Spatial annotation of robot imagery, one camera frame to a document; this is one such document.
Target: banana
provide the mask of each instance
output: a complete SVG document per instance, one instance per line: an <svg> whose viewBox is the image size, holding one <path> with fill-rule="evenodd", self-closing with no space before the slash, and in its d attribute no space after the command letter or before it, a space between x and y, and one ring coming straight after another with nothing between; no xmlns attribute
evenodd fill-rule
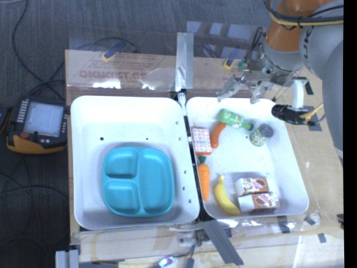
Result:
<svg viewBox="0 0 357 268"><path fill-rule="evenodd" d="M228 198L227 193L225 191L224 183L223 183L224 176L221 175L219 177L219 181L214 188L214 194L219 205L223 208L225 212L230 214L231 216L238 216L240 215L239 208L232 203L232 201Z"/></svg>

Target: orange carrot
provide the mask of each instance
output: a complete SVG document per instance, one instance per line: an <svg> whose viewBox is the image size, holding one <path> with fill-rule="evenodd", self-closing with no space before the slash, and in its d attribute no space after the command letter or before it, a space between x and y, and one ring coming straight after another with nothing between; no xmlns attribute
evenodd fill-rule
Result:
<svg viewBox="0 0 357 268"><path fill-rule="evenodd" d="M210 192L210 168L205 164L206 157L199 156L200 164L197 167L199 172L201 192L203 199L207 202Z"/></svg>
<svg viewBox="0 0 357 268"><path fill-rule="evenodd" d="M219 135L221 134L222 130L225 128L226 123L219 122L216 127L213 128L212 134L211 134L211 147L212 148L217 148L218 147L218 138Z"/></svg>

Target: gray carpet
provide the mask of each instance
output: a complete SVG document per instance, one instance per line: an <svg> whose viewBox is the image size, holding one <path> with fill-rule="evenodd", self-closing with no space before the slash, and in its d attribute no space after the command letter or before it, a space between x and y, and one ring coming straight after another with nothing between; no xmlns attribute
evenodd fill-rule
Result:
<svg viewBox="0 0 357 268"><path fill-rule="evenodd" d="M190 21L265 28L271 22L263 0L2 3L0 104L13 107L41 81L64 80L65 49L75 49L117 32L185 32ZM154 41L153 46L152 42L151 46L142 43L142 52L175 54L174 47L162 41ZM64 98L63 83L53 83L51 87L42 87L36 96ZM0 267L55 267L55 251L69 249L67 162L66 150L48 156L11 152L6 148L6 133L1 133Z"/></svg>

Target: tin can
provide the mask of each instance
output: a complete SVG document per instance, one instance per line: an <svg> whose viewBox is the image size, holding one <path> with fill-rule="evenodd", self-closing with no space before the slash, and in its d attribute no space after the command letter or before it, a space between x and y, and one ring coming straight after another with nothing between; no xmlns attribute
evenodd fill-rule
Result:
<svg viewBox="0 0 357 268"><path fill-rule="evenodd" d="M253 145L263 146L274 134L273 128L267 124L261 124L252 134L250 134L250 141Z"/></svg>

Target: blue plate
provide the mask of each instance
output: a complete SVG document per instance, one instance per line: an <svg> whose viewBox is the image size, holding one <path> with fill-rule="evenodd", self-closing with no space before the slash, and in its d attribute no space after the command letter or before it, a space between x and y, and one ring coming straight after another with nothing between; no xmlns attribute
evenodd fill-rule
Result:
<svg viewBox="0 0 357 268"><path fill-rule="evenodd" d="M104 158L102 190L105 205L126 217L157 217L173 204L172 165L160 150L120 147Z"/></svg>

